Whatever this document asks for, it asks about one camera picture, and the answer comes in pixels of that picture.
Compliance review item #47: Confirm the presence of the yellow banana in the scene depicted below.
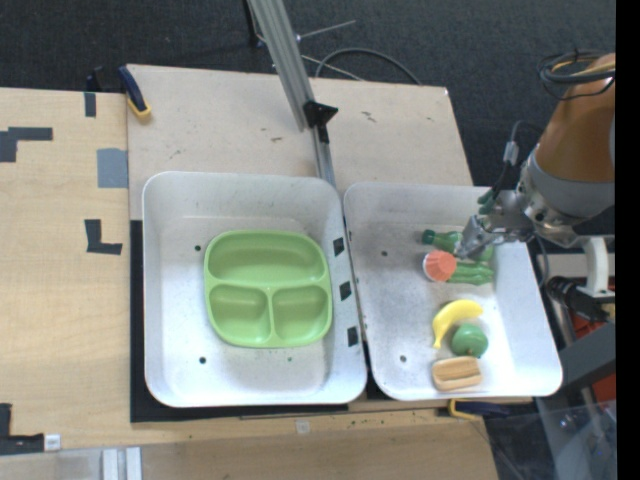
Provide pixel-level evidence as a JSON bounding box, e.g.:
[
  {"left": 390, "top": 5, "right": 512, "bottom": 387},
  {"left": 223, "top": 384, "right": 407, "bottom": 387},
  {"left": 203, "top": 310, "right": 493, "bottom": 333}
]
[{"left": 431, "top": 298, "right": 485, "bottom": 351}]

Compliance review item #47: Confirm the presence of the pale wood board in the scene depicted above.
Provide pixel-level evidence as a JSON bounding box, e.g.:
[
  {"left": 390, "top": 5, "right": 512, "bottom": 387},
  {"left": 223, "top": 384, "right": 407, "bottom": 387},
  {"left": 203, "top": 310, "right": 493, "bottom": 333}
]
[{"left": 126, "top": 63, "right": 534, "bottom": 427}]

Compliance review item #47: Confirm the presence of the tan bread bun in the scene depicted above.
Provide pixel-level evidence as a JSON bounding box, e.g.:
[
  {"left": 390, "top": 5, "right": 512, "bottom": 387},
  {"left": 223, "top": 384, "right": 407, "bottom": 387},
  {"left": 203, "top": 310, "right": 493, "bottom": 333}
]
[{"left": 430, "top": 355, "right": 485, "bottom": 394}]

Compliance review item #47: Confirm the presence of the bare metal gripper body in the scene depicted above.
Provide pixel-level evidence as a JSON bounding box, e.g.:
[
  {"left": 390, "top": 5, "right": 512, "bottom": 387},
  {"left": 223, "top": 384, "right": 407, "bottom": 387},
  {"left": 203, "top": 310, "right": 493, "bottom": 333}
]
[{"left": 478, "top": 176, "right": 585, "bottom": 248}]

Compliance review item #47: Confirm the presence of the green apple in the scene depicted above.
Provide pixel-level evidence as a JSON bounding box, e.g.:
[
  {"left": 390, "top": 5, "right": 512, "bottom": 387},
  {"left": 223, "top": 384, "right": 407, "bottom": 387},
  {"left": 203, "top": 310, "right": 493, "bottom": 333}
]
[{"left": 450, "top": 322, "right": 490, "bottom": 360}]

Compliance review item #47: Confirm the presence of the black cylinder on white bracket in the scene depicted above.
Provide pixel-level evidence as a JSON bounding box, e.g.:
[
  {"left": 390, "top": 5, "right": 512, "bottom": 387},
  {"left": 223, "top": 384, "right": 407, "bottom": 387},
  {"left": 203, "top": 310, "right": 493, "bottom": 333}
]
[{"left": 547, "top": 235, "right": 617, "bottom": 325}]

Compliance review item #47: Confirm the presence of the green bottle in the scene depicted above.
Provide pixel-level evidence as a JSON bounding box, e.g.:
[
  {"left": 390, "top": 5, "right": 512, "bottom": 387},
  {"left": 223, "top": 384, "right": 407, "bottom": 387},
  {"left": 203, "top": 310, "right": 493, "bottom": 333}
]
[{"left": 420, "top": 228, "right": 497, "bottom": 264}]

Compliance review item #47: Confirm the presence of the white plastic tray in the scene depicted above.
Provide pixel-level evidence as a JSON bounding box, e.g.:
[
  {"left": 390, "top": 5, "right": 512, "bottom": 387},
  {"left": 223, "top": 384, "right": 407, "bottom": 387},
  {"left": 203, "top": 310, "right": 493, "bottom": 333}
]
[
  {"left": 342, "top": 181, "right": 565, "bottom": 402},
  {"left": 141, "top": 170, "right": 369, "bottom": 409}
]

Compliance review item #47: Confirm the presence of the green divided plate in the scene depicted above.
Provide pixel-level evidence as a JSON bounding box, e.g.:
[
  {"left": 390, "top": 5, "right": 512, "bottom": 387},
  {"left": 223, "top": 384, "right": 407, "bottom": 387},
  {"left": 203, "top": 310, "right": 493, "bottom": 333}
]
[{"left": 203, "top": 229, "right": 334, "bottom": 349}]

